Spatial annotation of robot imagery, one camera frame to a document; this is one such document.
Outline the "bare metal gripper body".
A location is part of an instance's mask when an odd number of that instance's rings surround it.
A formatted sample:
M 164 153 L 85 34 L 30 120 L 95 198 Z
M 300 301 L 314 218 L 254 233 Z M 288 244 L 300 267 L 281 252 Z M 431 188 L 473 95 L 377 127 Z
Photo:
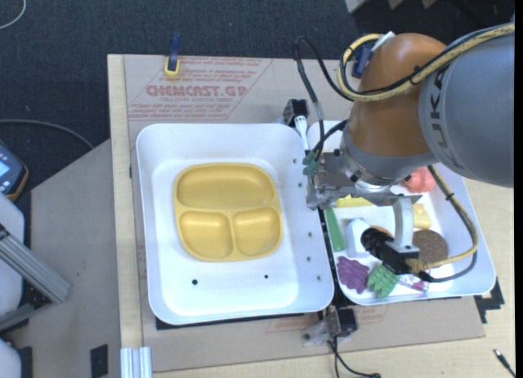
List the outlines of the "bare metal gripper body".
M 306 203 L 310 209 L 334 207 L 338 199 L 351 196 L 363 198 L 378 207 L 392 206 L 402 198 L 416 203 L 421 194 L 403 195 L 391 190 L 393 185 L 385 180 L 370 176 L 361 170 L 347 153 L 336 149 L 322 153 L 315 160 L 315 153 L 306 156 L 306 177 L 308 180 Z

